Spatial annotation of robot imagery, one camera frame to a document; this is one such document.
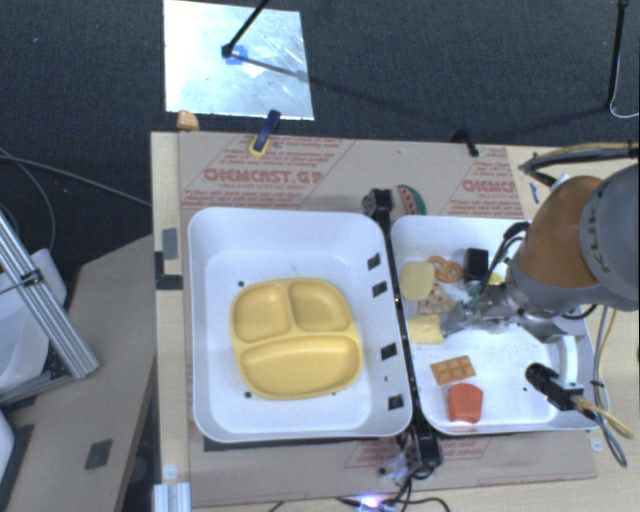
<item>black clip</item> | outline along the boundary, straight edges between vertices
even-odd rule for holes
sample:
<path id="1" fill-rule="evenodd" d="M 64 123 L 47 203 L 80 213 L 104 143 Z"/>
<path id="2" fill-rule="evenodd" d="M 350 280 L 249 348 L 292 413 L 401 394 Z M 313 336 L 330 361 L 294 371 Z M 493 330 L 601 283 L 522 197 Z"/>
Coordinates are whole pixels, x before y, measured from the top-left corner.
<path id="1" fill-rule="evenodd" d="M 466 144 L 467 148 L 469 148 L 469 154 L 474 158 L 480 155 L 480 151 L 478 151 L 478 148 L 473 143 L 471 135 L 469 135 L 469 132 L 464 128 L 460 128 L 458 131 L 456 131 L 449 142 Z"/>
<path id="2" fill-rule="evenodd" d="M 42 281 L 42 274 L 40 273 L 40 269 L 32 270 L 28 274 L 21 276 L 20 280 L 22 281 L 21 284 L 23 284 L 24 286 L 32 286 L 34 284 L 38 284 L 40 281 Z"/>

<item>white bracket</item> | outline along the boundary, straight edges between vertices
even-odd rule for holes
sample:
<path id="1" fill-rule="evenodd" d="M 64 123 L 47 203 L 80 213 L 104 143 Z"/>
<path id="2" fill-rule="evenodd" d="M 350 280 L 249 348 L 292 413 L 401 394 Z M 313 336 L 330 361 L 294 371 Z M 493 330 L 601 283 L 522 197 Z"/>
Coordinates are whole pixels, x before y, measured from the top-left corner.
<path id="1" fill-rule="evenodd" d="M 152 510 L 153 512 L 191 512 L 191 485 L 188 482 L 154 485 Z"/>

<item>aluminum rod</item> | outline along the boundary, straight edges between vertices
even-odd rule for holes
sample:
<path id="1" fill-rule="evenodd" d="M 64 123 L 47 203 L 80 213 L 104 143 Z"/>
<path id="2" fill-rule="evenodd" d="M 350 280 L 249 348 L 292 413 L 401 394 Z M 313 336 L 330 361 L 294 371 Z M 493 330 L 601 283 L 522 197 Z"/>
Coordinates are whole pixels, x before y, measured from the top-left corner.
<path id="1" fill-rule="evenodd" d="M 21 284 L 25 276 L 38 270 L 2 212 L 0 265 L 14 285 Z M 19 286 L 18 292 L 75 379 L 83 378 L 98 368 L 98 360 L 84 344 L 44 281 Z"/>
<path id="2" fill-rule="evenodd" d="M 50 391 L 71 381 L 73 381 L 73 378 L 69 375 L 64 375 L 57 379 L 51 379 L 51 373 L 45 372 L 33 379 L 29 379 L 15 388 L 4 393 L 0 393 L 0 406 L 4 407 L 34 395 L 39 395 L 44 391 Z"/>

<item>metal plate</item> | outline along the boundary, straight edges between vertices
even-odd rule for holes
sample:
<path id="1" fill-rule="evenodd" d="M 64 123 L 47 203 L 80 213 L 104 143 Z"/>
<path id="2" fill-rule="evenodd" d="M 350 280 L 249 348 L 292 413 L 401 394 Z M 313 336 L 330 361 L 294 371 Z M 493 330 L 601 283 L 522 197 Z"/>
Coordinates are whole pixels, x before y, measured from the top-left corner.
<path id="1" fill-rule="evenodd" d="M 263 10 L 224 59 L 253 9 L 165 0 L 166 109 L 313 120 L 298 12 Z"/>

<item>dark carpet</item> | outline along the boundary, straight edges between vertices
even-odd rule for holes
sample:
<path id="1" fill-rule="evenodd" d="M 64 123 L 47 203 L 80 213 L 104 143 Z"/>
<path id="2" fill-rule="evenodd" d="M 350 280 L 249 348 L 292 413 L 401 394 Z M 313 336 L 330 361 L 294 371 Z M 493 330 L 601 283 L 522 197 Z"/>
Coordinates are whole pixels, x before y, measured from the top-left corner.
<path id="1" fill-rule="evenodd" d="M 257 2 L 229 2 L 256 5 Z M 299 10 L 316 120 L 279 133 L 568 145 L 638 138 L 604 108 L 616 3 L 603 0 L 273 0 Z M 638 110 L 640 6 L 626 10 L 618 105 Z M 149 199 L 149 134 L 164 111 L 160 0 L 3 0 L 0 147 Z M 256 131 L 208 116 L 203 128 Z M 149 209 L 34 170 L 58 220 L 55 260 L 83 263 L 151 231 Z M 0 204 L 30 249 L 47 245 L 32 184 L 0 164 Z"/>

